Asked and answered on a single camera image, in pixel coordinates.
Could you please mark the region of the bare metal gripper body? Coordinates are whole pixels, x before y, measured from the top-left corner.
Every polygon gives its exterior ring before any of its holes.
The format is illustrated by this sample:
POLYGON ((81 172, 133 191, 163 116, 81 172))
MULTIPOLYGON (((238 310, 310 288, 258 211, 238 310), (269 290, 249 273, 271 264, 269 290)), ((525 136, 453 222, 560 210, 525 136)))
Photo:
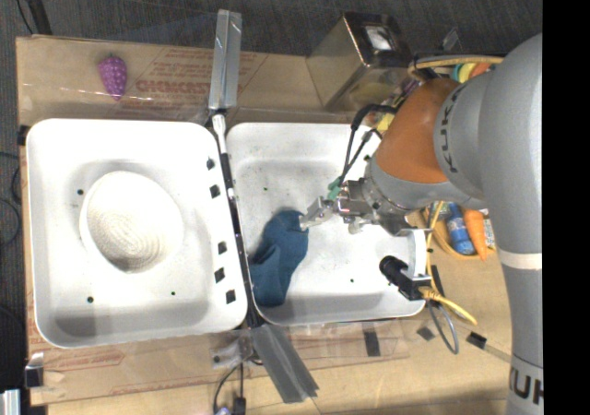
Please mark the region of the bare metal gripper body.
POLYGON ((407 211, 377 188, 372 180, 345 181, 333 205, 335 213, 357 234, 369 225, 380 226, 391 235, 407 227, 407 211))

